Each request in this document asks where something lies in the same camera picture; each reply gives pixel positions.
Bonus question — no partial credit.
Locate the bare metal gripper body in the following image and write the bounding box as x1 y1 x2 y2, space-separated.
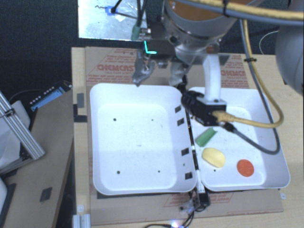
143 25 222 66

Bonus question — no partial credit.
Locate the green ridged block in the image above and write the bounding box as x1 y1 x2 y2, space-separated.
195 127 218 148

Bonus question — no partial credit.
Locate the white plastic tray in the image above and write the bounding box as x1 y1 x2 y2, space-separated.
189 86 291 192
89 83 198 196

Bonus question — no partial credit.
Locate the thin black and white rod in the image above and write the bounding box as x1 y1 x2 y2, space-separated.
180 83 205 195

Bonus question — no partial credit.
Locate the yellow oval biscuit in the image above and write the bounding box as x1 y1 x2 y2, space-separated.
201 147 226 168

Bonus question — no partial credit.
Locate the orange round disc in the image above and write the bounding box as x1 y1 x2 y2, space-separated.
236 159 255 178

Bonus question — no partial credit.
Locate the brown cardboard board red print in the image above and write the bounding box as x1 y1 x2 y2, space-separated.
84 46 285 226

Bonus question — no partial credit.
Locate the black cylinder on white bracket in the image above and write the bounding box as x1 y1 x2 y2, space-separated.
181 53 228 128

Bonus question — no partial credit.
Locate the black block with thin wires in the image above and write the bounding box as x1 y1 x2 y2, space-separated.
179 190 211 214

